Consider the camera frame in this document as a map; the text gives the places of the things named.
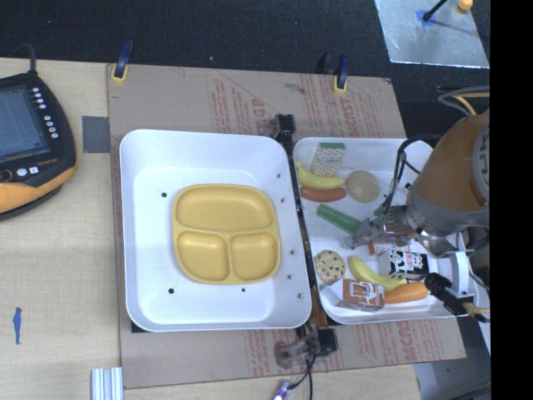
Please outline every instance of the brown hot dog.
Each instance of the brown hot dog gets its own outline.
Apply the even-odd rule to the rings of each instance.
[[[313,202],[334,202],[341,200],[346,196],[346,190],[343,187],[332,188],[329,190],[318,190],[311,187],[300,187],[300,194],[307,200]]]

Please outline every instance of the black carpet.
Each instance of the black carpet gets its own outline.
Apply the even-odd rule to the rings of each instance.
[[[474,2],[490,61],[491,0]],[[29,42],[37,59],[111,63],[128,38],[131,63],[313,73],[344,53],[350,75],[391,79],[407,136],[462,116],[437,86],[490,84],[488,69],[391,63],[374,0],[0,0],[0,22],[0,57]]]

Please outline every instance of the banana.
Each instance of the banana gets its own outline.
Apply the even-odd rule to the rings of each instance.
[[[296,162],[298,170],[298,181],[304,187],[315,188],[317,190],[331,190],[339,188],[344,183],[343,177],[316,175],[305,169],[301,162]]]
[[[385,293],[390,292],[401,284],[407,283],[407,280],[395,280],[394,278],[384,277],[377,272],[373,272],[359,257],[351,255],[348,257],[348,266],[351,273],[363,282],[380,284],[385,288]]]

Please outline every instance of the wooden table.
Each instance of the wooden table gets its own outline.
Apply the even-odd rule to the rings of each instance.
[[[0,78],[28,69],[26,59],[0,58]],[[82,117],[107,117],[106,64],[37,61],[37,71],[69,117],[79,167],[56,197],[0,222],[0,397],[87,400],[92,369],[121,366],[110,156],[82,151]],[[124,398],[268,399],[280,380],[133,389]],[[312,381],[315,399],[420,397],[412,365],[318,372]],[[308,381],[290,395],[307,398]]]

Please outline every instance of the white tray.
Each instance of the white tray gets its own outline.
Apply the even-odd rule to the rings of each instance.
[[[127,311],[152,332],[295,328],[311,294],[291,174],[268,137],[136,130],[120,145]],[[179,268],[172,244],[174,197],[199,183],[258,188],[280,228],[281,262],[263,282],[212,285]]]
[[[342,200],[326,204],[362,221],[368,217],[370,219],[374,218],[374,210],[383,203],[385,196],[388,194],[397,150],[404,141],[405,139],[307,137],[298,141],[294,147],[294,160],[301,161],[304,168],[309,168],[318,143],[344,143],[346,151],[338,176],[347,178],[353,170],[366,170],[374,174],[378,179],[381,187],[380,195],[374,202],[368,204],[357,202],[348,194]],[[431,147],[424,142],[412,143],[406,149],[407,161],[418,170],[421,170],[431,154],[431,150]],[[412,170],[408,167],[405,168],[392,204],[405,204],[407,190],[404,186],[407,183],[413,183],[416,177],[417,175]],[[346,247],[345,240],[349,237],[349,234],[316,215],[316,210],[320,203],[303,198],[301,204],[313,256],[324,249],[338,252],[346,262],[346,277],[348,278],[353,278],[347,265],[348,257],[354,254],[374,271],[386,274],[388,265],[385,257],[386,253],[381,257],[376,257],[376,255],[371,256],[367,245],[359,246],[355,249]],[[433,257],[418,242],[412,242],[410,248],[412,252],[428,254],[430,272],[439,273],[450,280],[452,279],[451,260],[449,258],[437,259]],[[317,278],[317,283],[320,290],[324,286],[324,282]],[[477,285],[472,280],[469,281],[469,291],[474,293],[477,302],[479,292]],[[377,312],[363,312],[336,307],[322,295],[321,305],[332,320],[341,324],[452,317],[452,314],[444,308],[442,301],[431,295],[420,301],[388,304]]]

